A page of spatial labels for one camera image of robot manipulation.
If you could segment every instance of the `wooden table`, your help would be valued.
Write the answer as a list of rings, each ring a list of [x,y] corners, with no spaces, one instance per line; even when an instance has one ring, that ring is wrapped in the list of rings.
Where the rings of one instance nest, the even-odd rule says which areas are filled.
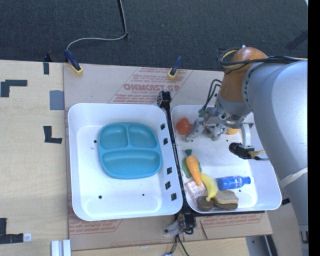
[[[65,111],[50,109],[50,91],[64,90],[63,64],[0,60],[0,82],[27,80],[0,97],[0,218],[6,233],[30,233],[30,242],[0,244],[0,255],[50,255],[53,240],[68,239]],[[45,142],[44,126],[61,143]],[[185,242],[192,255],[248,256],[246,239]],[[73,251],[74,256],[162,256],[172,244]],[[175,256],[185,255],[180,245]]]

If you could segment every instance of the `black cable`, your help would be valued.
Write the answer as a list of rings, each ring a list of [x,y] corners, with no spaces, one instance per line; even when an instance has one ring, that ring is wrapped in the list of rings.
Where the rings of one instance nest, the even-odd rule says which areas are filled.
[[[117,0],[117,4],[118,4],[119,12],[120,12],[120,17],[121,17],[121,22],[122,22],[123,32],[124,32],[124,34],[123,34],[122,36],[117,37],[117,38],[84,37],[84,38],[80,38],[80,39],[77,39],[77,40],[69,43],[69,45],[67,46],[66,49],[68,50],[71,45],[73,45],[74,43],[77,43],[77,42],[79,42],[79,41],[82,41],[82,40],[102,40],[102,41],[111,42],[111,41],[118,41],[118,40],[127,38],[129,34],[128,34],[128,32],[127,32],[127,24],[126,24],[126,18],[125,18],[125,11],[124,11],[124,8],[123,8],[122,1],[121,1],[121,0]]]
[[[168,253],[165,254],[165,256],[172,255],[172,254],[175,252],[175,250],[177,249],[177,245],[178,245],[178,241],[177,241],[177,240],[179,241],[179,243],[180,243],[180,245],[181,245],[181,247],[182,247],[185,255],[186,255],[186,256],[189,256],[189,254],[187,253],[186,248],[184,247],[183,243],[182,243],[181,240],[180,240],[179,234],[177,234],[177,235],[175,236],[173,246],[172,246],[171,250],[170,250]]]
[[[298,62],[301,60],[306,60],[305,58],[295,58],[295,57],[290,57],[290,56],[268,56],[265,58],[257,58],[257,59],[246,59],[242,61],[224,61],[224,58],[232,53],[237,52],[240,50],[241,47],[232,47],[228,49],[217,49],[216,55],[217,55],[217,61],[221,65],[224,73],[229,74],[232,71],[239,70],[243,68],[244,66],[248,64],[253,64],[253,63],[291,63],[291,62]],[[226,68],[229,66],[237,66],[240,65],[239,67],[235,67],[234,69],[230,70],[229,72],[226,72]]]
[[[178,235],[175,236],[174,243],[172,245],[171,250],[168,252],[168,255],[173,254],[177,248],[177,236]]]
[[[194,229],[191,229],[190,231],[184,231],[187,235],[192,235],[194,233]]]
[[[209,104],[209,102],[210,102],[210,100],[212,99],[212,97],[215,95],[215,91],[216,91],[216,88],[217,88],[217,86],[221,86],[221,81],[219,80],[219,79],[214,79],[212,82],[211,82],[211,85],[210,85],[210,88],[209,88],[209,92],[208,92],[208,96],[207,96],[207,98],[206,98],[206,102],[205,102],[205,104],[203,105],[203,110],[205,110],[206,108],[207,108],[207,105]]]
[[[181,247],[182,247],[182,249],[183,249],[183,251],[184,251],[185,255],[186,255],[186,256],[189,256],[189,254],[187,253],[186,248],[184,247],[184,245],[182,244],[182,242],[181,242],[181,240],[180,240],[180,236],[179,236],[179,234],[177,234],[176,236],[178,237],[179,243],[180,243],[180,245],[181,245]]]
[[[261,158],[259,156],[255,156],[254,159],[258,161],[269,161],[269,158]]]

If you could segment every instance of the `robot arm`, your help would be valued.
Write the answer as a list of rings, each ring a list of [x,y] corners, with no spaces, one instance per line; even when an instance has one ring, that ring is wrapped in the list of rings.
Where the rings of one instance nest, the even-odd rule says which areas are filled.
[[[221,58],[229,53],[234,55],[224,66],[225,75],[216,104],[206,108],[204,122],[193,124],[186,139],[208,127],[221,133],[227,128],[241,129],[245,117],[252,112],[279,185],[292,203],[300,229],[302,254],[309,255],[308,61],[270,58],[252,47],[232,49],[222,53]],[[213,132],[213,137],[218,139],[218,133]],[[246,152],[246,145],[240,147]]]

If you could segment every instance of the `yellow object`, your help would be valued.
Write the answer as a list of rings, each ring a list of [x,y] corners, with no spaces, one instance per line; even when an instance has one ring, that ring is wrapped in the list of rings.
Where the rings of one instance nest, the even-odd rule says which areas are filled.
[[[216,183],[210,176],[204,173],[200,173],[200,178],[208,193],[208,196],[205,198],[205,200],[209,202],[212,198],[214,198],[217,195],[218,189]]]
[[[260,155],[262,153],[266,152],[264,149],[260,151],[248,151],[248,154],[252,157],[255,158],[257,155]]]
[[[237,132],[239,132],[240,129],[233,129],[233,128],[228,128],[228,130],[226,131],[227,134],[232,135],[232,134],[236,134]]]
[[[186,166],[189,169],[189,172],[191,173],[191,176],[193,177],[195,183],[198,186],[201,186],[201,178],[200,178],[200,169],[199,169],[199,163],[198,159],[194,155],[188,155],[185,159]]]
[[[83,67],[80,66],[80,65],[79,65],[80,70],[77,70],[73,65],[70,65],[70,66],[71,66],[71,68],[73,69],[73,71],[76,72],[76,73],[78,73],[78,74],[80,74],[80,73],[82,73],[82,71],[84,71]]]
[[[171,70],[172,70],[172,68],[170,68],[167,76],[168,76],[168,78],[170,78],[170,79],[174,79],[174,78],[176,77],[177,73],[178,73],[178,70],[175,71],[174,75],[170,74]]]

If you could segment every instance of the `metal bracket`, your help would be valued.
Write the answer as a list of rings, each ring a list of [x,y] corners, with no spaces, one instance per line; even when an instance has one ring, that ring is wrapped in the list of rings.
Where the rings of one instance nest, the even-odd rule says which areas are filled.
[[[205,126],[198,119],[194,121],[190,128],[190,132],[186,135],[185,139],[191,141],[193,138],[199,136],[205,129]]]
[[[170,225],[163,227],[163,235],[165,237],[175,237],[180,232],[192,231],[195,227],[196,219],[193,214],[185,214],[182,211],[178,213],[177,219]]]
[[[243,123],[241,126],[241,132],[242,132],[242,144],[244,147],[250,147],[251,146],[251,132],[250,128],[254,124],[252,122],[250,123]]]

